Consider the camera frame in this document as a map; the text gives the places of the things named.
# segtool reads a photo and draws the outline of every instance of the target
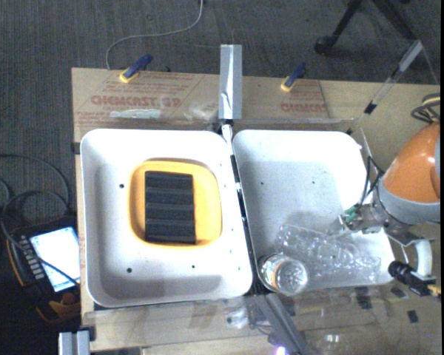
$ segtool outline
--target black ridged block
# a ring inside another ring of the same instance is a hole
[[[145,240],[195,244],[192,175],[145,172]]]

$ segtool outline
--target white cable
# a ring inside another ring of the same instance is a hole
[[[170,36],[172,34],[177,34],[177,33],[182,33],[185,32],[189,29],[192,29],[195,25],[198,24],[199,20],[201,19],[202,16],[202,9],[203,9],[203,5],[204,5],[204,0],[200,0],[199,1],[200,4],[200,8],[199,8],[199,16],[198,18],[188,27],[185,27],[183,29],[178,29],[178,30],[173,30],[171,32],[165,32],[165,33],[155,33],[155,34],[137,34],[137,35],[129,35],[128,37],[124,37],[121,38],[117,41],[115,41],[113,44],[111,44],[109,46],[109,48],[107,49],[107,53],[105,54],[105,63],[107,64],[107,69],[110,70],[110,64],[109,64],[109,54],[110,54],[110,50],[112,50],[116,45],[120,44],[123,41],[132,39],[132,38],[146,38],[146,37],[162,37],[162,36]]]

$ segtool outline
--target screen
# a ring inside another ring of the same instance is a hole
[[[75,281],[80,279],[79,243],[72,227],[66,227],[30,238],[36,254],[55,266]],[[74,283],[60,272],[43,264],[44,270],[54,288],[59,292],[74,286]]]

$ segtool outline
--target white tray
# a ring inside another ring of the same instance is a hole
[[[275,252],[283,224],[328,233],[339,228],[338,215],[361,197],[366,168],[361,147],[342,132],[243,130],[234,137],[234,152],[254,253]],[[375,284],[392,280],[394,255],[384,231],[352,234],[362,252],[381,258]],[[364,279],[325,278],[307,289],[365,285]]]
[[[214,174],[222,232],[208,246],[145,246],[130,229],[127,186],[155,158],[194,160]],[[212,132],[97,129],[81,142],[87,287],[108,308],[237,297],[252,284],[229,151]]]

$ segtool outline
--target gray carpet floor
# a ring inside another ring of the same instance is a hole
[[[304,61],[306,78],[383,82],[412,43],[369,0],[329,55],[318,55],[314,43],[332,32],[349,0],[204,1],[190,30],[122,41],[107,59],[121,38],[191,26],[198,0],[0,0],[0,153],[51,162],[75,191],[72,67],[107,68],[108,61],[123,69],[149,53],[148,70],[218,74],[220,45],[241,44],[244,75],[284,77]],[[441,0],[392,1],[424,47],[400,81],[440,84]],[[0,178],[16,194],[63,192],[56,174],[25,159],[0,160]],[[44,196],[30,204],[36,216],[61,209]],[[62,328],[27,307],[2,260],[0,354],[55,354]]]

